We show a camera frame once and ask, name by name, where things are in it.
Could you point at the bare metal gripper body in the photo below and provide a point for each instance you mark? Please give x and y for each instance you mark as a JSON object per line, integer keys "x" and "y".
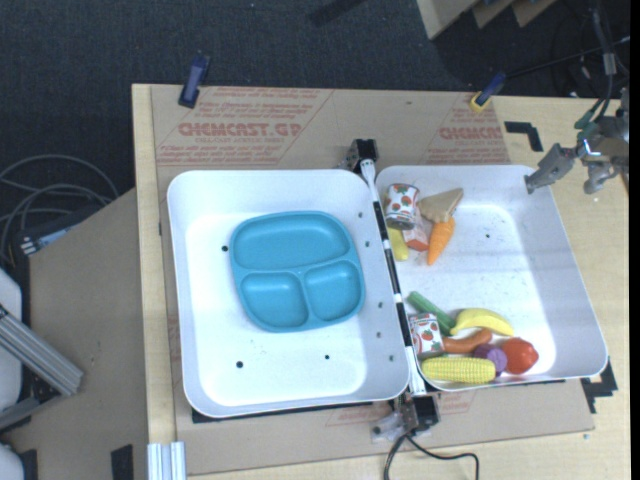
{"x": 612, "y": 143}

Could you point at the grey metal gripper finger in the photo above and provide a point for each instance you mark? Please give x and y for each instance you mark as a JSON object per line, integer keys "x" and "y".
{"x": 597, "y": 175}
{"x": 550, "y": 165}

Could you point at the white plastic tray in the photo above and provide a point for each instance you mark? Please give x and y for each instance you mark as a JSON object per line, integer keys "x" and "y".
{"x": 520, "y": 268}
{"x": 280, "y": 368}

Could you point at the tan bread slice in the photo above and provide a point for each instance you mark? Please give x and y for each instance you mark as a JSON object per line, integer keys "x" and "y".
{"x": 441, "y": 203}

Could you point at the orange carrot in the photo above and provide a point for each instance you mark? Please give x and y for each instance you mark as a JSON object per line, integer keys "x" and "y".
{"x": 440, "y": 240}

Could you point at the orange and white carton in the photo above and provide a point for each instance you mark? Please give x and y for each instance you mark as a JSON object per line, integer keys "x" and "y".
{"x": 417, "y": 240}

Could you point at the white can with tomato print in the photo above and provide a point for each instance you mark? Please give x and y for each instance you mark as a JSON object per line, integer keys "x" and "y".
{"x": 426, "y": 335}
{"x": 401, "y": 205}

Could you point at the yellow banana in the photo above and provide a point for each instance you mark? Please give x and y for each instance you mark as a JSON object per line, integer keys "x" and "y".
{"x": 482, "y": 319}

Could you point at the yellow toy food piece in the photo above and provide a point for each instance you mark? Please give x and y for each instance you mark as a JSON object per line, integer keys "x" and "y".
{"x": 398, "y": 248}

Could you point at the thin black and white rod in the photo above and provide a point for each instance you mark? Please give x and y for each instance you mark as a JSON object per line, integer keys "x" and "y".
{"x": 388, "y": 253}

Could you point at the green toy vegetable stick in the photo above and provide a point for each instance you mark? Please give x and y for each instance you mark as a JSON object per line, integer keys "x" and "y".
{"x": 430, "y": 309}

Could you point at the red tomato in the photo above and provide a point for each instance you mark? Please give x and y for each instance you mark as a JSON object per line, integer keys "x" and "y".
{"x": 520, "y": 355}

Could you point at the orange sausage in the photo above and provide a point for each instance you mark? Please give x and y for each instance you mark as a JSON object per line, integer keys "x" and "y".
{"x": 467, "y": 343}

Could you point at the purple grapes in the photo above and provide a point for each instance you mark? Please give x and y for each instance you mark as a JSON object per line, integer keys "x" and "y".
{"x": 492, "y": 358}

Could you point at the yellow corn cob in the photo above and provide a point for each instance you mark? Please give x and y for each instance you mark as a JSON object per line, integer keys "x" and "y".
{"x": 457, "y": 369}

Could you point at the brown cardboard board red print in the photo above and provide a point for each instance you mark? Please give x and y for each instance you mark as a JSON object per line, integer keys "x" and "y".
{"x": 310, "y": 133}

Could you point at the blue divided plate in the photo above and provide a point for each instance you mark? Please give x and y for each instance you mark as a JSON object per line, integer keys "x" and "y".
{"x": 295, "y": 268}

